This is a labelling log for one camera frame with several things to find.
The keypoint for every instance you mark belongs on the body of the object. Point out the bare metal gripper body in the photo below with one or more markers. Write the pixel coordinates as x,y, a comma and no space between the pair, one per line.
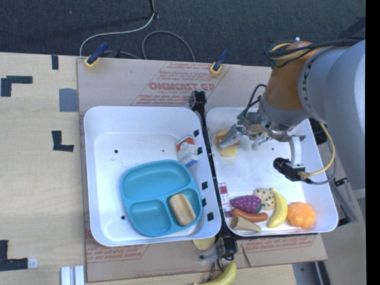
257,126

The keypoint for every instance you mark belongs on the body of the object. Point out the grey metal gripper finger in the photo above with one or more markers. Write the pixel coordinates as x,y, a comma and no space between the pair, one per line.
259,142
231,137

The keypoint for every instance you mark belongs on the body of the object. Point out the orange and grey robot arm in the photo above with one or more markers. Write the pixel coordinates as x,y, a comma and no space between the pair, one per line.
329,82

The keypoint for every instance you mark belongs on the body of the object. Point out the yellow and orange toy food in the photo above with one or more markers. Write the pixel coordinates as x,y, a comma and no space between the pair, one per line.
228,152

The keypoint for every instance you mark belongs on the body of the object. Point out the white plastic tray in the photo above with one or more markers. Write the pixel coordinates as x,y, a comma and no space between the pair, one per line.
255,171
136,129

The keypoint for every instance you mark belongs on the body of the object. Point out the thin black rod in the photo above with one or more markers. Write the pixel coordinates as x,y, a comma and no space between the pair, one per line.
212,162

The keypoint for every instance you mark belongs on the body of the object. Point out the small white and orange carton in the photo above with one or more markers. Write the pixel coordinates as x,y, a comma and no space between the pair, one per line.
187,153

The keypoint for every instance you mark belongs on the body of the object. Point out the tan toy biscuit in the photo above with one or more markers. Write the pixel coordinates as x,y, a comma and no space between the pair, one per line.
265,197

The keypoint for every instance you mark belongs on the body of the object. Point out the red and white packet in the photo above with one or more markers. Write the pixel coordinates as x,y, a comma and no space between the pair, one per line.
225,199

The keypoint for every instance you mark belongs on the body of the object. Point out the purple toy grapes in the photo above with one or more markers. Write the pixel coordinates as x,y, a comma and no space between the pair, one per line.
245,203

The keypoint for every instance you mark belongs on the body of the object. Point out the yellow banana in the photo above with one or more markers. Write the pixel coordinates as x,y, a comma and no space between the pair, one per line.
225,276
280,209

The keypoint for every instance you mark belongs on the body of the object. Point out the orange toy sausage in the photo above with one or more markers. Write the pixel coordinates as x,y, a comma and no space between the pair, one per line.
252,217

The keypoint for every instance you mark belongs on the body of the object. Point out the tan toy ice cream cone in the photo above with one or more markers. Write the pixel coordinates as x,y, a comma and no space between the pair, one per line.
243,224

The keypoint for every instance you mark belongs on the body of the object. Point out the tan toy bread roll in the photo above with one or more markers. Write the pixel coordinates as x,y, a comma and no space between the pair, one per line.
181,209

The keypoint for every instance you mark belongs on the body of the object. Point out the blue divided plate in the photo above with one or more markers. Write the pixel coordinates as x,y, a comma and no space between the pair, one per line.
148,186

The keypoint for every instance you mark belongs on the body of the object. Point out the yellow round toy food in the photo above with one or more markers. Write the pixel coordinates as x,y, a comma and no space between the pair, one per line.
204,243

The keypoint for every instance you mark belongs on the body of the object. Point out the brown cardboard board red print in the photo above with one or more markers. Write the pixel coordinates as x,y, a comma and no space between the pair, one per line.
124,82

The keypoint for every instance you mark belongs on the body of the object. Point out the black cylinder on white bracket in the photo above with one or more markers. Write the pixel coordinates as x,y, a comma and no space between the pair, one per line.
286,166

